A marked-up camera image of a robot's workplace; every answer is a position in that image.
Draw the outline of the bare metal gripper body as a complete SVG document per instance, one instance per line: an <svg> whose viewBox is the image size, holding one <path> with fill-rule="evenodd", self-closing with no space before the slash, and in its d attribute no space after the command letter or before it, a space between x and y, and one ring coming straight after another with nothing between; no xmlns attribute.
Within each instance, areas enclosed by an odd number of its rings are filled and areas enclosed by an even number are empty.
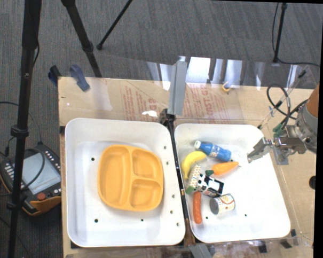
<svg viewBox="0 0 323 258"><path fill-rule="evenodd" d="M317 152L318 118L308 112L299 112L292 125L286 125L278 137L274 137L274 146L283 155L303 154L307 150Z"/></svg>

